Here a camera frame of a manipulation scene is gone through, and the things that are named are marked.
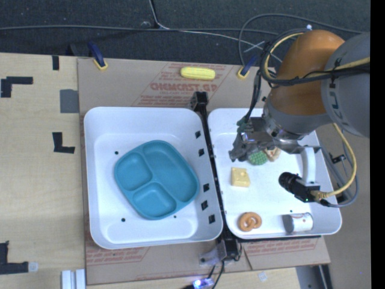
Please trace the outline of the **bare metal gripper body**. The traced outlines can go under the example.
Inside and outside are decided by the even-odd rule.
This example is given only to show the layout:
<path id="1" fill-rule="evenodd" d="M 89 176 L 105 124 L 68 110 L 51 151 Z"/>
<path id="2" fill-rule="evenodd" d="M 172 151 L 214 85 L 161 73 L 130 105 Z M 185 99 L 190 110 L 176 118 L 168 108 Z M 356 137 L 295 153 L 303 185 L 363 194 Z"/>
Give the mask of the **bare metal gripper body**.
<path id="1" fill-rule="evenodd" d="M 251 117 L 241 131 L 241 149 L 245 153 L 257 151 L 273 151 L 280 149 L 286 153 L 301 153 L 304 147 L 299 141 L 304 135 L 291 133 L 274 119 L 267 117 Z"/>

